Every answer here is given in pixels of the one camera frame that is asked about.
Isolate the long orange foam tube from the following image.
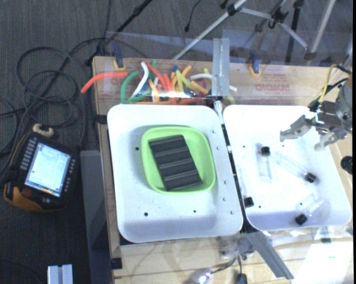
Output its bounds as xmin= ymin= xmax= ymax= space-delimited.
xmin=80 ymin=70 xmax=130 ymax=95

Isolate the black cylinder on white bracket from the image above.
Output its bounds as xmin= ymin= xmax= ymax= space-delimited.
xmin=340 ymin=155 xmax=354 ymax=176

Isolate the white plastic tray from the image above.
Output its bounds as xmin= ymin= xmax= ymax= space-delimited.
xmin=106 ymin=103 xmax=244 ymax=244
xmin=222 ymin=104 xmax=353 ymax=233

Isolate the green square plate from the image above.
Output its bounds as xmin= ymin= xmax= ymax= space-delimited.
xmin=140 ymin=124 xmax=217 ymax=195

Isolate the dark grey ribbed block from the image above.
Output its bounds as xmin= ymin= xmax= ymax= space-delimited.
xmin=148 ymin=134 xmax=204 ymax=192

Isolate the green foam tube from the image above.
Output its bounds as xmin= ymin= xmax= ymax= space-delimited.
xmin=119 ymin=70 xmax=143 ymax=105

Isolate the clear plastic bottle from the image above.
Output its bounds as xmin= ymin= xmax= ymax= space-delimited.
xmin=235 ymin=166 xmax=255 ymax=209
xmin=255 ymin=143 xmax=274 ymax=183
xmin=273 ymin=150 xmax=318 ymax=185
xmin=294 ymin=193 xmax=332 ymax=227

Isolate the silver metal tripod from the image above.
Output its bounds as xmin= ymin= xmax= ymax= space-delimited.
xmin=171 ymin=0 xmax=354 ymax=62

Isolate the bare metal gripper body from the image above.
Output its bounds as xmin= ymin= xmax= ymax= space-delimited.
xmin=313 ymin=100 xmax=354 ymax=136

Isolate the white foam tube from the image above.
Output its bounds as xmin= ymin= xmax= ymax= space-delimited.
xmin=189 ymin=73 xmax=215 ymax=82
xmin=130 ymin=61 xmax=151 ymax=99

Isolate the yellow foam tube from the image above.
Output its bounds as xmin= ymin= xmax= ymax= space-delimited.
xmin=175 ymin=69 xmax=203 ymax=95

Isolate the red foam tube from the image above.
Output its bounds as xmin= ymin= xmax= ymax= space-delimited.
xmin=145 ymin=63 xmax=167 ymax=86

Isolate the brown cardboard board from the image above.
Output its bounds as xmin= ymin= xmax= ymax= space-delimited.
xmin=92 ymin=56 xmax=354 ymax=284

